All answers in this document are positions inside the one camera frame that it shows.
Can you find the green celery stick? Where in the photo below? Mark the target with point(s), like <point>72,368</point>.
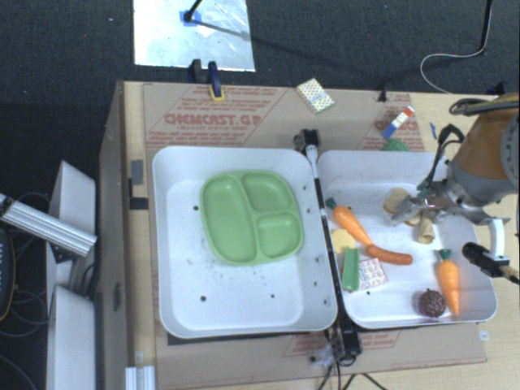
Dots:
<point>350,270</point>

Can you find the green divided plate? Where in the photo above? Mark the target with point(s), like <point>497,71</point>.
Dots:
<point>243,217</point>

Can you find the purple grapes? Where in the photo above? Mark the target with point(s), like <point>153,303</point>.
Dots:
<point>432,304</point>

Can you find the thin black and white rod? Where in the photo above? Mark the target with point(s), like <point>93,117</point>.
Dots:
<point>325,222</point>

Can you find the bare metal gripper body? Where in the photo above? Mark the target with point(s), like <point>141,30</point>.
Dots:
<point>447,201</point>

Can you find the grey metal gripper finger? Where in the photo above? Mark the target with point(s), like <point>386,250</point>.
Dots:
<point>431,215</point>
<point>404,209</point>

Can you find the orange sausage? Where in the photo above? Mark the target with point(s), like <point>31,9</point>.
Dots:
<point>389,255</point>

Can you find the tan bread roll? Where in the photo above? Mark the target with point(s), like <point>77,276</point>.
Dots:
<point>425,232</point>

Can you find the white patterned small carton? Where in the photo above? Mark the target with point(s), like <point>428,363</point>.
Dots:
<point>315,96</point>

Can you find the red and white packet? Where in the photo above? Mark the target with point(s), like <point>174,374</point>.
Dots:
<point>373,274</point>

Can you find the black cylinder on white bracket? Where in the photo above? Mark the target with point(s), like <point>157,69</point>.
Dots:
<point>485,254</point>

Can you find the white plastic tray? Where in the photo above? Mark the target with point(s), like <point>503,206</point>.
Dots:
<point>402,295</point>
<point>243,295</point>

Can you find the green broccoli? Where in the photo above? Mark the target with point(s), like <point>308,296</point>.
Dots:
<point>395,145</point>

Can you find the tan bread slice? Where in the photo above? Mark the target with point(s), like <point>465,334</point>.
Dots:
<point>395,199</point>

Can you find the brown cardboard board red print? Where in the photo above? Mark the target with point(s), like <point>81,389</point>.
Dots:
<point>260,112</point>

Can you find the red white blue carton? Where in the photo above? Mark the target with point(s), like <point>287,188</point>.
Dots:
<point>398,123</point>

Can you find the orange carrot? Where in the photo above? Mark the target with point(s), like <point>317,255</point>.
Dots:
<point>449,278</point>
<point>351,224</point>

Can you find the yellow round biscuit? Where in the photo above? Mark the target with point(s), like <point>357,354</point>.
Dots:
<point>342,240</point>

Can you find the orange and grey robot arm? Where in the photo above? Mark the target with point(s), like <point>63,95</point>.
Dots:
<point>483,152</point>

